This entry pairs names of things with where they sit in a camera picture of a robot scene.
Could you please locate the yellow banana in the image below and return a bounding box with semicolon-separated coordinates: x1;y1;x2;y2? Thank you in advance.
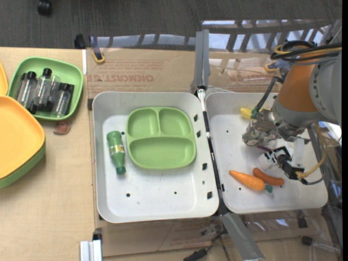
240;107;259;120

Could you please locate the clear bottle with black cap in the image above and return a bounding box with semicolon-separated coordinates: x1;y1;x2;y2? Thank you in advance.
33;67;53;107
51;83;72;119
16;71;38;109

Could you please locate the orange carrot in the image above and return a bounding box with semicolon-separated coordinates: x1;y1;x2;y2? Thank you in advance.
228;170;274;194

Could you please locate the white plastic tray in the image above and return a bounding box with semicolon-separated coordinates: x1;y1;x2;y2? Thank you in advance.
204;92;329;215
92;91;220;224

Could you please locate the green plastic bottle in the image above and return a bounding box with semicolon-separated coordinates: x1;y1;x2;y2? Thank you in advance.
106;130;127;176

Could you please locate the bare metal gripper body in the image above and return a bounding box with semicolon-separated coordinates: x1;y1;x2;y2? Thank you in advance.
247;108;289;142

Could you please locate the yellow plate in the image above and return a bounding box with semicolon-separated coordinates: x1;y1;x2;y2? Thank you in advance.
0;61;9;96
0;95;46;181

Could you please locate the green square plate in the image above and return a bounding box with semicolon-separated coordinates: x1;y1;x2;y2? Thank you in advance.
7;56;84;121

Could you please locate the brown cardboard board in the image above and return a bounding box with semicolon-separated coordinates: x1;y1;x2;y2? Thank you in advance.
86;47;328;257

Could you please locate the orange sausage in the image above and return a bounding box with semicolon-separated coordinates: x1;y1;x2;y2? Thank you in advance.
252;167;285;187

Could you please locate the green divided plate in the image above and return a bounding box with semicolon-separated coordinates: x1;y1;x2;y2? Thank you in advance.
126;106;197;170

